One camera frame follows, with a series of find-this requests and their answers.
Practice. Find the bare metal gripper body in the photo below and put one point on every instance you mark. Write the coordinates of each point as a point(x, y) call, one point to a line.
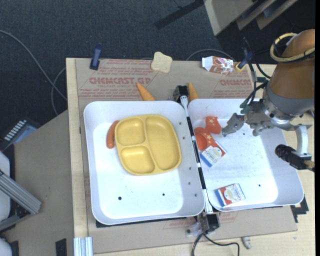
point(260, 115)

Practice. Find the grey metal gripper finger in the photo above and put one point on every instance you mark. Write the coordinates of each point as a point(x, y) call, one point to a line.
point(233, 123)
point(259, 129)

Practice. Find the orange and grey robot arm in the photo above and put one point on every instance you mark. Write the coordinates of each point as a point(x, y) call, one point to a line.
point(291, 75)

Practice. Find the white plastic tray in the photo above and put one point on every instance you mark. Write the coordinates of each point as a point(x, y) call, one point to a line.
point(250, 165)
point(140, 195)

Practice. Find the blue and white carton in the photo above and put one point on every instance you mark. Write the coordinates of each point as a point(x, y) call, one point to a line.
point(212, 154)

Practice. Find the orange carrot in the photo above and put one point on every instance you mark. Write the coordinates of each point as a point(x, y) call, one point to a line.
point(146, 94)
point(193, 92)

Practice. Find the thin black and white rod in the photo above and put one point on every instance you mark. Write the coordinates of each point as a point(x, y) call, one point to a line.
point(198, 162)

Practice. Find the white and orange carton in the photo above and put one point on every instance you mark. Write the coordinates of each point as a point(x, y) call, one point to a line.
point(218, 65)

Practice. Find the red and blue carton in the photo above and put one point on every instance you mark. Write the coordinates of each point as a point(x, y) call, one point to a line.
point(230, 195)

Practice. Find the yellow divided plate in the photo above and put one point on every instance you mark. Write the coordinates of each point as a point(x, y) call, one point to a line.
point(160, 140)

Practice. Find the beige bread slice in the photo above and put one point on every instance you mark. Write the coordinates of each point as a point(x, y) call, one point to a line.
point(161, 62)

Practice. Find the brown cardboard board red print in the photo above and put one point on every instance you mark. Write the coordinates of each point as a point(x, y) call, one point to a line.
point(117, 82)

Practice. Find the orange sausage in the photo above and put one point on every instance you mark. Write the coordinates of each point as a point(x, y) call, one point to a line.
point(110, 138)

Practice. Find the black cylinder on white bracket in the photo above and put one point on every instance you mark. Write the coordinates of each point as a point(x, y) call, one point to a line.
point(290, 155)

